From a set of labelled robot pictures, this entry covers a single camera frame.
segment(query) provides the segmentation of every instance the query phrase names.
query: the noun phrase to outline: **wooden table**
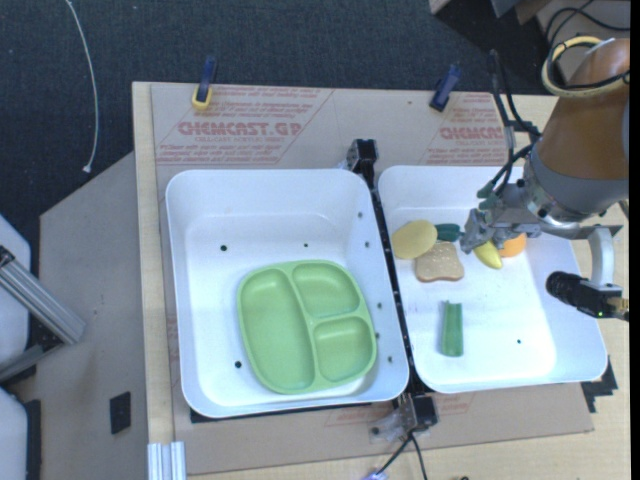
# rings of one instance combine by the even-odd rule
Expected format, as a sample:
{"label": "wooden table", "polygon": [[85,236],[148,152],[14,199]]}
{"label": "wooden table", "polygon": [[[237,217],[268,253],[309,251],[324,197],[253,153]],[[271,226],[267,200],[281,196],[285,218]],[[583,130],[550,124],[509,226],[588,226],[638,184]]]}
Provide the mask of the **wooden table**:
{"label": "wooden table", "polygon": [[[146,360],[147,417],[150,443],[175,440],[167,353],[167,328],[159,231],[159,208],[151,103],[152,83],[133,84],[134,134],[138,218],[140,234],[142,305]],[[516,105],[526,119],[540,127],[555,104],[551,96],[516,96]],[[612,208],[607,220],[625,222],[616,239],[615,282],[629,291],[628,223],[620,210]],[[586,243],[576,243],[576,256],[583,275],[588,275],[590,254]],[[613,396],[597,399],[594,432],[524,441],[429,450],[424,453],[431,479],[512,480],[527,478],[598,479],[631,477],[629,326],[621,321],[600,321],[618,382]],[[262,470],[190,476],[201,480],[240,479],[359,479],[388,456],[272,467]],[[417,454],[403,453],[387,470],[391,478],[421,478]]]}

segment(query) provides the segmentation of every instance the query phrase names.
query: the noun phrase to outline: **yellow object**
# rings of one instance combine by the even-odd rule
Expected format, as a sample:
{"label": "yellow object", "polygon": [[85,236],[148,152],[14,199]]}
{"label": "yellow object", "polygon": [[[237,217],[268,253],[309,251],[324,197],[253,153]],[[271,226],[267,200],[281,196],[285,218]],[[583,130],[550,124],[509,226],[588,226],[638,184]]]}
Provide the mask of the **yellow object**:
{"label": "yellow object", "polygon": [[473,250],[476,257],[487,267],[501,269],[502,258],[495,244],[489,240]]}
{"label": "yellow object", "polygon": [[209,104],[211,103],[211,96],[213,95],[213,87],[209,87],[207,91],[207,97],[204,101],[198,101],[198,87],[193,91],[193,96],[191,96],[191,105],[196,110],[207,110]]}
{"label": "yellow object", "polygon": [[438,238],[438,230],[428,220],[414,220],[391,235],[393,254],[412,260],[431,249]]}
{"label": "yellow object", "polygon": [[498,252],[503,258],[512,258],[513,256],[517,256],[522,251],[524,251],[526,245],[527,235],[522,233],[517,237],[512,238],[511,240],[505,240],[502,249],[500,249]]}

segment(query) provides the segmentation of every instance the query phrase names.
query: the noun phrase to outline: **toy orange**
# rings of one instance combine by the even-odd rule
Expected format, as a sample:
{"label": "toy orange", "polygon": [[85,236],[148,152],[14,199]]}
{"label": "toy orange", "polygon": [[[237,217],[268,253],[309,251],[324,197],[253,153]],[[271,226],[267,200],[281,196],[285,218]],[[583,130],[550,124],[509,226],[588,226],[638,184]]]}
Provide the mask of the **toy orange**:
{"label": "toy orange", "polygon": [[511,258],[512,256],[517,256],[522,251],[524,251],[525,246],[527,245],[527,235],[521,233],[515,238],[510,240],[505,240],[502,249],[500,249],[500,256],[503,258]]}

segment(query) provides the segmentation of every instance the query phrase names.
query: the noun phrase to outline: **bread slice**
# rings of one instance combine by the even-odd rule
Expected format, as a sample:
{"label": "bread slice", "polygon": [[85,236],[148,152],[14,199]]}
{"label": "bread slice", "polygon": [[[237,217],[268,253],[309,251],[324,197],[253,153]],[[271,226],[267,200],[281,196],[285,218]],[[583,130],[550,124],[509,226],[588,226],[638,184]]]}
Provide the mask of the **bread slice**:
{"label": "bread slice", "polygon": [[464,277],[464,266],[458,259],[456,246],[451,242],[436,242],[415,260],[416,277],[423,283],[458,281]]}

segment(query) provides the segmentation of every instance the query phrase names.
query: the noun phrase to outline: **black fabric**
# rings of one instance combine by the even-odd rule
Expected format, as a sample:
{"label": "black fabric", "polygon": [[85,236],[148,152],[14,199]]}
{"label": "black fabric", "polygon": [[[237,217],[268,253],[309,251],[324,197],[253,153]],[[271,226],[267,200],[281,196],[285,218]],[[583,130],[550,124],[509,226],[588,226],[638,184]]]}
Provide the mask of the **black fabric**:
{"label": "black fabric", "polygon": [[[535,23],[489,0],[71,0],[91,51],[100,143],[75,22],[63,0],[0,0],[0,214],[27,238],[38,218],[133,149],[131,83],[199,81],[207,55],[226,84],[432,90],[452,63],[456,90],[489,89],[501,54],[514,92],[544,93]],[[526,109],[522,109],[526,119]]]}

